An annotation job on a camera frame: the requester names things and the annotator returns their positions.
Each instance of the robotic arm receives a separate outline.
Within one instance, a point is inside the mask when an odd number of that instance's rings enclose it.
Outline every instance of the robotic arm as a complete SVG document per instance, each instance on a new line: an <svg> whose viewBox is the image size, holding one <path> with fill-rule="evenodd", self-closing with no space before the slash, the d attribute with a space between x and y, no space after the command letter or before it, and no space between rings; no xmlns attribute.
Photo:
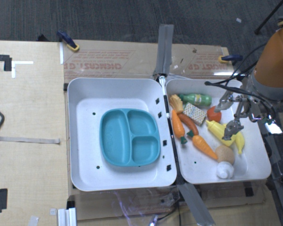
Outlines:
<svg viewBox="0 0 283 226"><path fill-rule="evenodd" d="M240 118L248 117L252 122L263 120L268 124L274 121L276 114L272 102L283 100L283 21L279 24L280 28L265 45L255 67L243 78L241 88L220 83L212 84L208 81L205 83L226 89L215 112L226 110L235 102L239 103L234 119L225 128L224 140L230 140L232 135L244 128Z"/></svg>

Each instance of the tomato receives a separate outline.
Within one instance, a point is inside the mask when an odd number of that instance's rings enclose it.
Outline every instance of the tomato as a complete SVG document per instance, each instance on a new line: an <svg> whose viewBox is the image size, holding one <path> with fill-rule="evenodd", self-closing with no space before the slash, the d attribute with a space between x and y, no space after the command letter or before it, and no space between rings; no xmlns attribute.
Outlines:
<svg viewBox="0 0 283 226"><path fill-rule="evenodd" d="M207 111L207 117L209 121L216 121L220 122L221 120L221 112L214 112L216 106L213 106L208 109Z"/></svg>

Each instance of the carrot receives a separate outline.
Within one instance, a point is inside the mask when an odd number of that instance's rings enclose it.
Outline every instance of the carrot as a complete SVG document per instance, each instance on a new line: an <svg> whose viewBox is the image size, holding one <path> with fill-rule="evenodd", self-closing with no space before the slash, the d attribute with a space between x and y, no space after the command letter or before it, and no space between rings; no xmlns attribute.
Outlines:
<svg viewBox="0 0 283 226"><path fill-rule="evenodd" d="M190 117L188 117L184 113L179 113L177 115L178 115L179 119L181 120L181 122L183 124L185 124L190 129L190 131L187 133L188 136L192 137L193 135L199 135L198 129L197 129L195 123L193 122L193 120Z"/></svg>
<svg viewBox="0 0 283 226"><path fill-rule="evenodd" d="M202 136L200 136L200 135L193 136L192 142L193 142L193 145L197 149L199 149L201 152L203 152L204 154L210 156L211 158L213 158L215 160L218 160L218 156L212 150L212 148L207 144L207 142L205 141L205 139Z"/></svg>
<svg viewBox="0 0 283 226"><path fill-rule="evenodd" d="M187 143L187 139L184 138L184 128L175 110L172 110L172 126L175 136L181 140L181 144Z"/></svg>

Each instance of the white plastic tray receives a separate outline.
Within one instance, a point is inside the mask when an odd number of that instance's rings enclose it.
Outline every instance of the white plastic tray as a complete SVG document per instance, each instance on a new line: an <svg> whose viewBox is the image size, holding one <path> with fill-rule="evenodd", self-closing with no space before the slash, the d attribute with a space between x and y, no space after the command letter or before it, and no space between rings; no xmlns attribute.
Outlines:
<svg viewBox="0 0 283 226"><path fill-rule="evenodd" d="M100 120L106 111L117 108L145 110L154 116L161 140L160 155L154 163L118 167L104 159L100 149ZM174 152L162 88L156 81L74 79L68 85L68 110L71 179L76 188L103 191L174 183L177 175Z"/></svg>
<svg viewBox="0 0 283 226"><path fill-rule="evenodd" d="M172 94L180 93L210 95L212 96L211 106L201 107L201 109L206 112L210 107L219 103L219 99L225 93L225 90L218 87L206 86L204 85L205 81L206 80L173 79L167 82L166 92L168 97ZM239 81L231 81L228 85L239 88L241 83ZM233 120L233 114L236 112L237 105L238 103L234 103L230 109L222 111L221 124ZM188 137L186 137L188 143L185 145L181 145L180 141L176 138L180 170L184 179L192 184L266 179L271 173L271 165L258 124L252 123L248 118L241 119L241 124L244 126L241 132L245 138L245 146L242 150L242 154L239 155L235 144L233 143L231 145L235 154L235 163L233 165L234 176L231 179L218 178L216 175L217 162L198 151ZM213 150L222 144L209 132L205 122L197 127L199 134L204 137ZM184 126L184 128L186 132L189 131L186 126Z"/></svg>

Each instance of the blue divided plate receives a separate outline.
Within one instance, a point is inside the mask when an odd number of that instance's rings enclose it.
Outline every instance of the blue divided plate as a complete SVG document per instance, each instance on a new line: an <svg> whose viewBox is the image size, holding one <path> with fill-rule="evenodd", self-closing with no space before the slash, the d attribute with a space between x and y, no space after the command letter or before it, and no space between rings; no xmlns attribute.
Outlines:
<svg viewBox="0 0 283 226"><path fill-rule="evenodd" d="M100 120L100 146L104 158L120 167L144 166L160 154L158 127L143 110L113 109Z"/></svg>

